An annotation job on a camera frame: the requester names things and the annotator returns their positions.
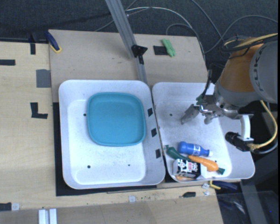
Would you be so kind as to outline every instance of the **toy carrot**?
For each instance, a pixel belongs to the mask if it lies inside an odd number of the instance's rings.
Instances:
[[[188,158],[191,159],[193,162],[201,163],[210,172],[218,171],[220,174],[223,174],[225,171],[225,169],[219,168],[218,164],[213,160],[209,160],[209,159],[205,159],[205,158],[197,157],[197,156],[193,156],[193,155],[189,155]]]

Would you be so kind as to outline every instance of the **blue clamp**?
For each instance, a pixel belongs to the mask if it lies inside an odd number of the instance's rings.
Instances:
[[[61,47],[57,44],[56,40],[54,39],[54,37],[52,36],[52,34],[48,31],[46,31],[44,33],[45,37],[47,38],[47,40],[49,41],[49,43],[51,44],[50,47],[51,49],[55,52],[55,53],[60,53],[62,51]]]

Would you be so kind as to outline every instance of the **green clip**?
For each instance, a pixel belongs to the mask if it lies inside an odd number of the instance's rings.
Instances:
[[[164,46],[166,47],[167,53],[169,56],[175,56],[175,50],[173,49],[171,42],[168,39],[162,39]]]

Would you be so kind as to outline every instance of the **black mat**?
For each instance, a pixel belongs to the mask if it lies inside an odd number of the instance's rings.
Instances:
[[[127,191],[139,189],[154,189],[155,185],[150,186],[133,186],[118,188],[98,188],[98,189],[73,189],[69,187],[63,179],[62,174],[62,155],[61,155],[61,134],[60,134],[60,115],[59,103],[53,103],[54,117],[54,147],[55,147],[55,173],[56,173],[56,196],[73,196],[84,195],[99,192]]]

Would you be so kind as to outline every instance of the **blue bottle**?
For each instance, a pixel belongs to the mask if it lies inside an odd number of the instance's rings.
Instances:
[[[186,143],[184,141],[180,142],[177,147],[177,151],[181,154],[188,154],[193,156],[208,156],[211,157],[213,155],[213,152],[208,150],[205,150],[198,144],[190,144]]]

